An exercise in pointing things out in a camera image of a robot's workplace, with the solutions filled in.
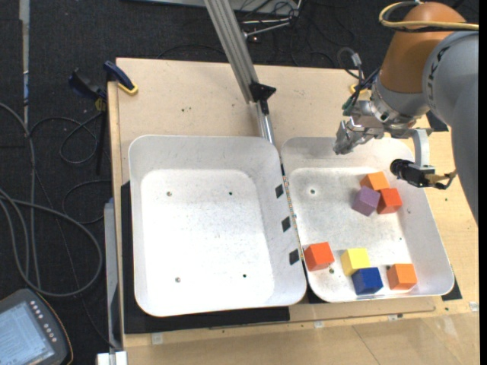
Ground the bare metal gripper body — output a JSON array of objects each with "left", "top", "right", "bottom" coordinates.
[{"left": 349, "top": 99, "right": 419, "bottom": 139}]

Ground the yellow cube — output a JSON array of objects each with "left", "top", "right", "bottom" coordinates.
[{"left": 339, "top": 247, "right": 371, "bottom": 278}]

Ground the orange cube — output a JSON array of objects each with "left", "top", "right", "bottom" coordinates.
[
  {"left": 386, "top": 263, "right": 419, "bottom": 292},
  {"left": 360, "top": 170, "right": 390, "bottom": 192}
]

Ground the pale wood board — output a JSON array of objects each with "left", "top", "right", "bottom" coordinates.
[{"left": 107, "top": 56, "right": 479, "bottom": 351}]

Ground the purple cube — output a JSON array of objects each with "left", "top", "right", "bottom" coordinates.
[{"left": 351, "top": 186, "right": 382, "bottom": 217}]

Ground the blue cube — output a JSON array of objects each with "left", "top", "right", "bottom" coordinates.
[{"left": 350, "top": 267, "right": 384, "bottom": 297}]

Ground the white plastic tray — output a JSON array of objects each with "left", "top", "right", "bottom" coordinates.
[
  {"left": 280, "top": 136, "right": 456, "bottom": 304},
  {"left": 128, "top": 134, "right": 308, "bottom": 318}
]

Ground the red cube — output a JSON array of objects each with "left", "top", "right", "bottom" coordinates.
[
  {"left": 303, "top": 241, "right": 336, "bottom": 272},
  {"left": 376, "top": 187, "right": 403, "bottom": 215}
]

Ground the black cylinder on white bracket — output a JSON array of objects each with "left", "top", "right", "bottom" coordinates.
[{"left": 390, "top": 127, "right": 437, "bottom": 189}]

